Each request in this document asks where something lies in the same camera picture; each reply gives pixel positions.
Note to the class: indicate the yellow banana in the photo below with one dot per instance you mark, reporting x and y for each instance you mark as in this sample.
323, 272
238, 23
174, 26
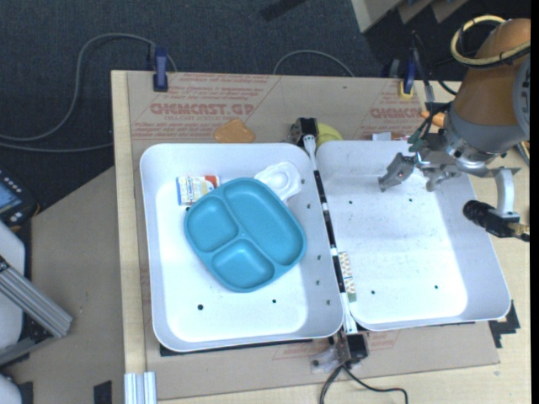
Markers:
328, 133

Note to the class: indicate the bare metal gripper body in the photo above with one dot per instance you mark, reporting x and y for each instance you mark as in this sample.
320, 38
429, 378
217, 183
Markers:
442, 156

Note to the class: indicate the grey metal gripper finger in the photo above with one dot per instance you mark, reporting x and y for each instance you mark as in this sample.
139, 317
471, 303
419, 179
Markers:
438, 178
398, 171

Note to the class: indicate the thin black and white rod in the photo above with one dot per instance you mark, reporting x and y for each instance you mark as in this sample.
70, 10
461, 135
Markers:
324, 204

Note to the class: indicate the orange carrot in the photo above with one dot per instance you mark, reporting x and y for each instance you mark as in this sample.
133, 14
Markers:
436, 118

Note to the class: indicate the white patterned packet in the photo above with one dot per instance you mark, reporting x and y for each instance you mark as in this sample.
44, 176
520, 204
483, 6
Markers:
347, 274

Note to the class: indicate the orange toy bread slice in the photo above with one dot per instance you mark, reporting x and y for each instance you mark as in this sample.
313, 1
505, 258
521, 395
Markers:
233, 132

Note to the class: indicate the white and orange small carton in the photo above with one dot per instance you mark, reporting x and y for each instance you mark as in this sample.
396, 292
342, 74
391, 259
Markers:
193, 187

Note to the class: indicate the blue divided plate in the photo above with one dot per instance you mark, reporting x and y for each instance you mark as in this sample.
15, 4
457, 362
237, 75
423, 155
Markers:
248, 234

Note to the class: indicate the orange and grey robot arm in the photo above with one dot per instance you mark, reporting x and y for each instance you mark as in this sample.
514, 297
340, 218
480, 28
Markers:
488, 86

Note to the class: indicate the white and red packet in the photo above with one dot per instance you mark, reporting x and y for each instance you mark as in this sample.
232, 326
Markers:
385, 136

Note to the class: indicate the brown cardboard board red print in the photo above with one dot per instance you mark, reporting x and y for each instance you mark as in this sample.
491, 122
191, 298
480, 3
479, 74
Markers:
261, 373

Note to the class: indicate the black cylinder on white bracket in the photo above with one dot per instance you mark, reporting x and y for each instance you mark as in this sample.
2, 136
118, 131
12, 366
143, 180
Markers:
488, 217

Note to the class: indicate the white fried egg toy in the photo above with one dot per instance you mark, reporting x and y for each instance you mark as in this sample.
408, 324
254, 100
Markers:
280, 179

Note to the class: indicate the white plastic tray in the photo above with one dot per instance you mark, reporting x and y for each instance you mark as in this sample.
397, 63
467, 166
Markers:
404, 259
236, 314

